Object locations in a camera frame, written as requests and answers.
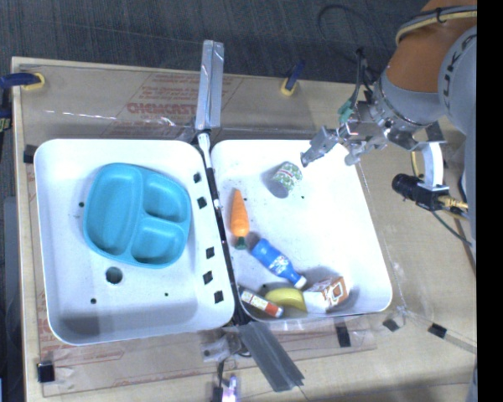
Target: carrot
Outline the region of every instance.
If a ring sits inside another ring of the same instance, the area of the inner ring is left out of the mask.
[[[235,189],[235,195],[233,196],[230,229],[233,235],[237,237],[235,247],[239,250],[245,249],[246,240],[244,237],[250,232],[250,222],[248,220],[248,213],[246,211],[246,205],[244,205],[242,193],[238,189]]]

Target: white tray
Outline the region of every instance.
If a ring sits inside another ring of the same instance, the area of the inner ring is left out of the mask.
[[[98,170],[111,162],[161,172],[188,191],[190,235],[174,264],[129,265],[85,242],[81,203]],[[203,159],[194,147],[160,140],[51,140],[37,149],[34,169],[49,325],[58,338],[103,343],[211,329],[231,320],[234,297]],[[200,207],[200,198],[206,206]],[[122,273],[117,284],[106,278],[111,267]]]
[[[350,288],[339,310],[312,315],[287,309],[283,318],[382,311],[392,300],[392,286],[357,171],[345,165],[348,152],[342,146],[303,168],[300,152],[308,148],[309,142],[299,140],[227,140],[214,146],[211,157],[236,282],[261,294],[290,286],[247,250],[233,247],[229,222],[233,190],[238,188],[246,198],[252,238],[269,240],[309,284],[342,275]],[[284,161],[297,164],[303,179],[287,198],[276,198],[264,182]],[[243,306],[257,320],[279,320]]]

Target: gray floor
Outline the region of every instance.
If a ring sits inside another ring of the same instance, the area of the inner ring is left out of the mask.
[[[201,42],[214,39],[225,45],[226,73],[282,77],[303,59],[302,79],[354,82],[354,52],[362,47],[380,73],[397,28],[427,1],[0,0],[0,76],[14,55],[197,70]],[[11,339],[3,265],[11,137],[0,165],[0,376]]]

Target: banana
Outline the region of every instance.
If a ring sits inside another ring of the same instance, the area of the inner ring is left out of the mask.
[[[272,289],[265,295],[265,298],[274,304],[284,307],[294,307],[307,312],[302,292],[294,287]]]

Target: blue plate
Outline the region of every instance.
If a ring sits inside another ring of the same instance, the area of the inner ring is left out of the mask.
[[[190,198],[174,180],[132,164],[104,166],[84,212],[87,244],[107,258],[149,268],[173,264],[189,235]]]

